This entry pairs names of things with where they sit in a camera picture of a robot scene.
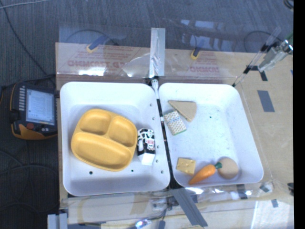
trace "white tray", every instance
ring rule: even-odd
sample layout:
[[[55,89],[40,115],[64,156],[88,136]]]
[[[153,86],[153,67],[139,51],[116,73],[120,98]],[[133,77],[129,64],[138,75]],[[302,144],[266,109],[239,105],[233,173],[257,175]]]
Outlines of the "white tray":
[[[158,191],[166,188],[170,173],[153,89],[139,83],[70,82],[60,91],[63,184],[74,196]],[[113,172],[90,166],[71,151],[71,138],[80,117],[92,108],[115,112],[137,129],[155,132],[156,156],[152,166],[142,165],[137,151],[129,166]]]
[[[176,170],[179,157],[196,161],[195,173],[222,157],[232,158],[239,174],[224,179],[217,172],[192,187],[259,182],[264,175],[252,132],[239,93],[224,84],[165,83],[159,88],[163,114],[173,108],[168,100],[194,101],[197,113],[192,122],[182,120],[187,130],[173,136],[165,125],[173,175],[183,187],[189,187],[190,175]]]

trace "yellow divided plate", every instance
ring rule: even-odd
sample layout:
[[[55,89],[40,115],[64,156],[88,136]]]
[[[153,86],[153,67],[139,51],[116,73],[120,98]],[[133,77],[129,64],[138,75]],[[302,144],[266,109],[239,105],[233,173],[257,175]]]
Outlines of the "yellow divided plate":
[[[120,171],[133,158],[137,135],[137,128],[125,117],[102,109],[91,109],[78,121],[71,149],[78,159],[89,165]]]

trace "toy carrot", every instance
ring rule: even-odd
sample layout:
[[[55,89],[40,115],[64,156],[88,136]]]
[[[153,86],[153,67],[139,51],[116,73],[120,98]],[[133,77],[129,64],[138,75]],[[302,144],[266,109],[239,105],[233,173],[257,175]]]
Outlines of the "toy carrot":
[[[222,168],[222,164],[218,162],[216,165],[209,164],[199,170],[195,176],[189,181],[189,184],[195,184],[215,174],[216,169]]]

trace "dark floor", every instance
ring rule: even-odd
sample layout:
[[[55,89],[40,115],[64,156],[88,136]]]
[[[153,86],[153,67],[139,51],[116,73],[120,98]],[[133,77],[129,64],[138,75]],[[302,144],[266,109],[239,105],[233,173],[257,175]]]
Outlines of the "dark floor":
[[[284,0],[48,0],[16,6],[10,5],[40,0],[0,1],[0,85],[6,87],[0,104],[4,229],[47,228],[47,215],[58,212],[57,138],[17,139],[9,122],[11,84],[55,74],[56,42],[86,42],[97,30],[120,28],[125,36],[112,34],[119,45],[149,47],[148,31],[162,27],[167,48],[192,49],[202,41],[204,50],[258,52],[276,27],[283,40],[294,22]],[[54,82],[38,84],[53,87]]]

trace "digital display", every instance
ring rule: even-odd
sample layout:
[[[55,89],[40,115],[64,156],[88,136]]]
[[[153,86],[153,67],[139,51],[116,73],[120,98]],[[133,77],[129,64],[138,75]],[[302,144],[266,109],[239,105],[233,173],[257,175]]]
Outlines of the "digital display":
[[[26,121],[55,125],[54,95],[27,89]]]

